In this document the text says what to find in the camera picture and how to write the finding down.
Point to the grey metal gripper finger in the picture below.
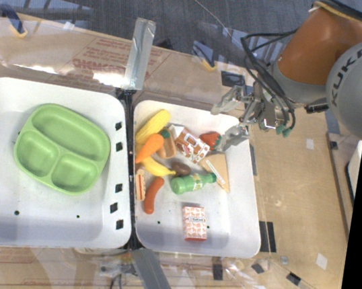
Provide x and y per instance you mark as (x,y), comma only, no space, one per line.
(235,136)
(228,99)

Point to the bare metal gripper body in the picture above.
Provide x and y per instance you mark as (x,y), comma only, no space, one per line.
(264,111)

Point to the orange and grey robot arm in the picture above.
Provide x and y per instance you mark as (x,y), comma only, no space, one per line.
(318,50)

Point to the red strawberry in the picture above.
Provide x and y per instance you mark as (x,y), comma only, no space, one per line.
(210,139)

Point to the white and brown milk carton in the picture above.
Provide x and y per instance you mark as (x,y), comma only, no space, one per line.
(189,145)

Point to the brown potato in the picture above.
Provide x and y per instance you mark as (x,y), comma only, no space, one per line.
(181,168)

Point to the brown bread roll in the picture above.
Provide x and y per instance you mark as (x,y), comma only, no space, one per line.
(169,147)

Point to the green bottle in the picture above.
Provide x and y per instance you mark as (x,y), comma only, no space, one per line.
(188,184)

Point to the yellow corn cob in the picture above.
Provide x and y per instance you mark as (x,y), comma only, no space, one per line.
(153,126)

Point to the yellow banana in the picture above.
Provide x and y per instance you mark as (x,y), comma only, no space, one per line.
(156,169)

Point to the orange carrot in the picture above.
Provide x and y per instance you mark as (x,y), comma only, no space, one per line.
(150,147)

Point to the brown cardboard board red print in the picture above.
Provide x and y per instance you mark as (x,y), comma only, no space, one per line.
(295,199)

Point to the white plastic tray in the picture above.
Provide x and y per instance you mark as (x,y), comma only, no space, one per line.
(36,216)
(233,223)

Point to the orange patterned carton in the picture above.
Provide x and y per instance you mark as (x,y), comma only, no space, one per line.
(194,223)

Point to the orange sausage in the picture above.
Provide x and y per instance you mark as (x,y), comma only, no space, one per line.
(152,194)

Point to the hot dog in bun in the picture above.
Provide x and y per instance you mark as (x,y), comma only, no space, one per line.
(140,185)

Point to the green divided plate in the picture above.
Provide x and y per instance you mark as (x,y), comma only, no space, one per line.
(61,145)

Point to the black cylinder on white bracket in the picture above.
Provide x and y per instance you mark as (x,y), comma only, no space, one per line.
(316,108)

